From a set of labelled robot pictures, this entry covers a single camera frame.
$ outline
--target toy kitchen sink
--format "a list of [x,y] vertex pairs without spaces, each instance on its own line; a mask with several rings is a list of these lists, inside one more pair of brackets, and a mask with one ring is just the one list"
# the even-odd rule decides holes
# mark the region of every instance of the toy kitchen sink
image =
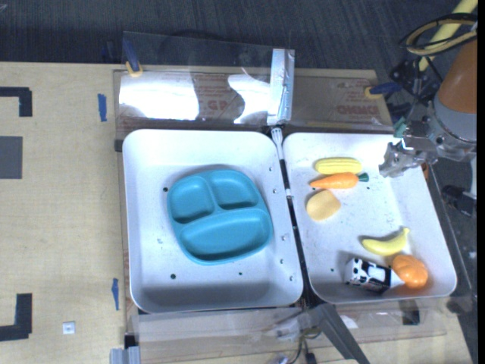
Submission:
[[[153,50],[167,45],[153,42]],[[178,65],[145,68],[139,77],[116,73],[133,302],[160,313],[290,306],[306,290],[334,304],[450,295],[456,273],[423,171],[379,174],[393,129],[385,102],[364,97],[372,80],[345,71],[328,77],[302,71],[293,79],[294,55],[270,51],[269,68]],[[322,96],[312,98],[311,91],[322,83],[327,102],[312,104]],[[356,100],[363,105],[351,115]],[[319,118],[314,108],[321,106]],[[284,139],[271,139],[280,126]],[[315,162],[329,157],[358,159],[369,181],[335,190],[340,210],[313,221],[305,205],[317,190],[309,182],[319,175]],[[218,183],[198,175],[218,171],[245,180]],[[227,202],[225,187],[239,188],[241,197]],[[360,239],[401,227],[411,229],[402,253],[425,263],[427,285],[382,294],[345,285],[352,258],[391,263]],[[212,228],[219,237],[206,246]],[[210,255],[220,243],[231,248],[225,233],[240,239],[246,232],[254,235],[248,243],[220,251],[219,259]],[[197,250],[188,251],[187,242]]]

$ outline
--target yellow tube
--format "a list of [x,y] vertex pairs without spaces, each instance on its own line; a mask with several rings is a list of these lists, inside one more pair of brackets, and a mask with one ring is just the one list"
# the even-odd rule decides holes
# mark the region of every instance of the yellow tube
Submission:
[[[478,0],[461,0],[456,8],[453,10],[453,14],[463,13],[463,14],[470,14],[478,5]],[[461,24],[444,24],[441,26],[438,31],[434,34],[433,38],[431,38],[431,42],[436,42],[437,40],[446,39],[458,30]],[[419,62],[419,70],[425,71],[428,67],[427,60],[422,58]]]

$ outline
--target wooden surface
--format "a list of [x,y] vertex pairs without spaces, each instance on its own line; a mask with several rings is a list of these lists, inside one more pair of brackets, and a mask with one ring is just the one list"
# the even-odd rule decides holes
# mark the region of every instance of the wooden surface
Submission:
[[[23,178],[0,180],[0,325],[14,322],[17,293],[33,294],[33,333],[0,342],[0,363],[101,363],[123,346],[124,261],[113,70],[117,65],[0,63],[0,86],[28,86],[33,117],[0,98],[0,136],[23,137]],[[97,95],[108,100],[101,122]],[[120,310],[111,293],[118,279]],[[361,344],[372,363],[469,363],[454,315],[444,334]],[[62,323],[75,321],[76,333]],[[318,362],[351,363],[333,347]],[[266,363],[273,355],[209,359]]]

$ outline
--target cow print carton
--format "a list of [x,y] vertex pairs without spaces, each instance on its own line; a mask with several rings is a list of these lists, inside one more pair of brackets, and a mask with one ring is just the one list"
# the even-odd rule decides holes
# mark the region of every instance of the cow print carton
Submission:
[[391,268],[358,258],[354,258],[347,263],[344,281],[353,287],[378,293],[383,293],[391,287],[398,287],[404,284]]

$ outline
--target orange carrot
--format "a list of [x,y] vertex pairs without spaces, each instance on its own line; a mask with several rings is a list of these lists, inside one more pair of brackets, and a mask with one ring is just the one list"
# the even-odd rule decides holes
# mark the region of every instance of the orange carrot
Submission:
[[310,183],[311,187],[321,189],[350,189],[358,183],[358,176],[353,173],[338,173],[329,177],[314,180]]

